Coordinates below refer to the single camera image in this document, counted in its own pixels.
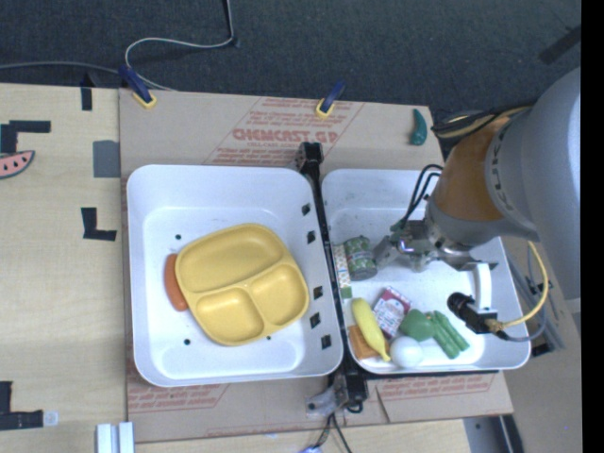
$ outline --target cardboard sheet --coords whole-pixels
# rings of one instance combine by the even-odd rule
[[[145,164],[288,166],[302,142],[323,145],[323,175],[340,168],[421,169],[441,163],[436,139],[410,144],[413,109],[431,126],[428,108],[338,102],[326,119],[306,99],[155,92],[144,109],[120,90],[122,188]],[[125,290],[128,285],[126,197],[123,193]],[[162,389],[146,383],[128,358],[128,419],[137,441],[273,433],[322,428],[306,415],[305,399],[326,377]],[[502,373],[372,380],[362,413],[347,426],[461,418],[512,412]]]

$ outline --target banana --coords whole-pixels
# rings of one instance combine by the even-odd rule
[[[361,329],[362,337],[372,349],[375,349],[381,358],[390,361],[386,353],[386,338],[379,328],[378,320],[371,310],[369,303],[363,298],[355,298],[352,301],[352,315]]]

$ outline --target black fabric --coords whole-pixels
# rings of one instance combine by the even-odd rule
[[[78,60],[117,70],[143,37],[222,42],[223,0],[0,0],[0,63]],[[231,0],[240,46],[148,43],[137,71],[182,91],[430,105],[447,114],[528,100],[580,66],[581,0]],[[78,85],[83,71],[0,71],[0,81]],[[119,77],[102,75],[118,87]]]

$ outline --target egg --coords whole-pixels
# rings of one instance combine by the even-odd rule
[[[390,356],[397,366],[411,368],[424,359],[424,351],[412,337],[401,336],[390,344]]]

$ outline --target yellow plate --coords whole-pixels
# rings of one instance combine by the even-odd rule
[[[292,254],[271,229],[232,226],[178,253],[176,282],[214,341],[246,344],[299,319],[309,291]]]

